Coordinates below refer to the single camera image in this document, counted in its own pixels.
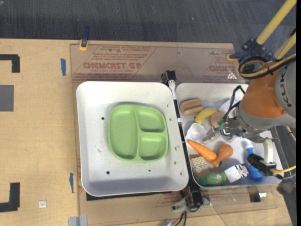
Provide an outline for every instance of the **green plate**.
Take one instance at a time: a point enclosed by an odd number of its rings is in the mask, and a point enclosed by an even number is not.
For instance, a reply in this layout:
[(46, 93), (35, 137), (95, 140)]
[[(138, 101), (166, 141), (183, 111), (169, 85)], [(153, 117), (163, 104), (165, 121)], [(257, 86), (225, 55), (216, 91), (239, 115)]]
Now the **green plate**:
[(124, 161), (157, 161), (168, 149), (163, 114), (149, 106), (118, 105), (109, 116), (110, 151)]

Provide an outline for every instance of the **wooden surface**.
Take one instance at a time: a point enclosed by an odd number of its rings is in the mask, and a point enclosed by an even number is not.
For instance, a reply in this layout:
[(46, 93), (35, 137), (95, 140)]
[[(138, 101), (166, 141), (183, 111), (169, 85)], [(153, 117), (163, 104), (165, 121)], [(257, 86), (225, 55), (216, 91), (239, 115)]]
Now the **wooden surface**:
[[(21, 63), (21, 72), (11, 73), (11, 62), (0, 61), (0, 84), (15, 86), (14, 111), (0, 112), (0, 202), (8, 201), (9, 184), (20, 182), (20, 207), (18, 211), (0, 213), (0, 225), (68, 225), (69, 216), (80, 215), (70, 64), (72, 43), (78, 41), (0, 39), (0, 54), (18, 54)], [(62, 76), (61, 58), (66, 60), (66, 76)], [(69, 182), (71, 173), (74, 193)], [(39, 208), (39, 200), (47, 200), (47, 207)], [(221, 217), (189, 214), (186, 225), (292, 225), (282, 195), (274, 193), (273, 200), (276, 206), (267, 210), (227, 213)]]

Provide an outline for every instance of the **yellow banana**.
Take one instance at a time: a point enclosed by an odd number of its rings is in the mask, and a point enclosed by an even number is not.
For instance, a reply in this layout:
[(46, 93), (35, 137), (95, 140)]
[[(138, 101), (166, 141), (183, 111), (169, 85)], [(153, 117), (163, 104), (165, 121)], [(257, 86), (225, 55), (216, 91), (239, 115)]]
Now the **yellow banana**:
[(217, 111), (213, 108), (203, 109), (197, 114), (196, 118), (194, 119), (194, 122), (198, 124), (202, 124), (206, 118), (212, 116), (216, 112)]

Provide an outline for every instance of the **blue bottle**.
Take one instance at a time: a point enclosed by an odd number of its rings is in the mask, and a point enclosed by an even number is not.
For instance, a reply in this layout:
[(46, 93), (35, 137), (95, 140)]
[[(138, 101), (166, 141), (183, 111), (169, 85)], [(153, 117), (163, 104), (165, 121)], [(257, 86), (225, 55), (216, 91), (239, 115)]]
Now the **blue bottle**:
[[(248, 156), (250, 154), (253, 154), (253, 145), (252, 144), (248, 144), (246, 145), (246, 151), (248, 152)], [(250, 172), (249, 178), (253, 181), (259, 181), (263, 178), (263, 175), (259, 172), (259, 170), (257, 168), (255, 168), (254, 166), (252, 166), (248, 161), (246, 162), (246, 167)]]

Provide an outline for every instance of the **green bottle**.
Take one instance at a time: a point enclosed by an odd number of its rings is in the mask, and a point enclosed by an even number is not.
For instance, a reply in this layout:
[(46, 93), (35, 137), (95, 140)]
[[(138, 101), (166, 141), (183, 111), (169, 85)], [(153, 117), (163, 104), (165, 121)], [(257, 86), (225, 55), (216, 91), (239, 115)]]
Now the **green bottle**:
[(210, 172), (207, 177), (198, 180), (201, 186), (220, 186), (228, 182), (229, 180), (224, 172)]

